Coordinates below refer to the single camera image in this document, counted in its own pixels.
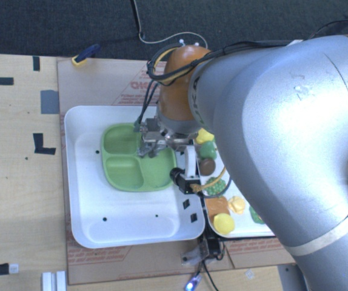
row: black carpet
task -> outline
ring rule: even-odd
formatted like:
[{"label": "black carpet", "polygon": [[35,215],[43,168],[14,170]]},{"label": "black carpet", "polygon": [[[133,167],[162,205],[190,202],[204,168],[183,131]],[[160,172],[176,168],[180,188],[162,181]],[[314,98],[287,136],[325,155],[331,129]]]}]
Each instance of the black carpet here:
[{"label": "black carpet", "polygon": [[[303,39],[348,18],[348,0],[136,0],[146,41],[202,35],[212,50],[237,41]],[[74,56],[98,43],[99,58],[149,59],[166,44],[144,44],[130,0],[0,0],[0,53]],[[323,33],[348,33],[348,22]]]}]

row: wooden surface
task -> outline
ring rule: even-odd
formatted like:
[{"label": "wooden surface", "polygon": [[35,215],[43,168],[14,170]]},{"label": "wooden surface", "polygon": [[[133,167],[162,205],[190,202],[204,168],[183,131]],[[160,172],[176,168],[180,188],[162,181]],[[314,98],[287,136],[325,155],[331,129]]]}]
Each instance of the wooden surface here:
[{"label": "wooden surface", "polygon": [[[41,114],[40,92],[58,90],[56,58],[0,55],[0,264],[19,273],[0,276],[0,290],[40,290],[41,273],[67,270],[59,115]],[[34,133],[55,155],[34,153]],[[219,290],[282,290],[277,267],[211,273]],[[67,290],[183,290],[188,275],[68,286]],[[197,291],[213,290],[208,277]]]}]

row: white tape band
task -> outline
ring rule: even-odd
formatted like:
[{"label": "white tape band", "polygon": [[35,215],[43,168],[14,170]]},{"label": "white tape band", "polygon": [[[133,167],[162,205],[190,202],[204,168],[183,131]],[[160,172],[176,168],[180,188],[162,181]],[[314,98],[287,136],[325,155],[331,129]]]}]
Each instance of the white tape band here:
[{"label": "white tape band", "polygon": [[316,252],[326,246],[334,243],[336,240],[340,239],[344,235],[348,234],[348,217],[341,223],[339,223],[334,229],[330,230],[326,234],[313,239],[301,246],[297,247],[287,247],[284,248],[292,255],[292,256],[303,256],[308,255],[310,253]]}]

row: silver robotic arm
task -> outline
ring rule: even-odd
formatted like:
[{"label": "silver robotic arm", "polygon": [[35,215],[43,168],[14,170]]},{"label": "silver robotic arm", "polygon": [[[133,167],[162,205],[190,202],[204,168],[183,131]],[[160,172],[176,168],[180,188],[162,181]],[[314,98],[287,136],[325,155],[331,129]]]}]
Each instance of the silver robotic arm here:
[{"label": "silver robotic arm", "polygon": [[213,133],[233,181],[311,290],[348,290],[348,36],[221,55],[185,85],[192,116],[158,107],[160,144]]}]

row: green plate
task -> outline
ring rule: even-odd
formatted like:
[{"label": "green plate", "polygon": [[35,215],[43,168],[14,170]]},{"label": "green plate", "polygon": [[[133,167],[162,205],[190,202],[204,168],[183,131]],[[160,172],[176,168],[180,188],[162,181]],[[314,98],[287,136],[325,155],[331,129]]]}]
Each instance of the green plate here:
[{"label": "green plate", "polygon": [[141,134],[132,123],[107,128],[101,140],[102,163],[108,182],[127,192],[158,191],[172,184],[170,171],[176,167],[174,151],[166,148],[158,156],[138,156]]}]

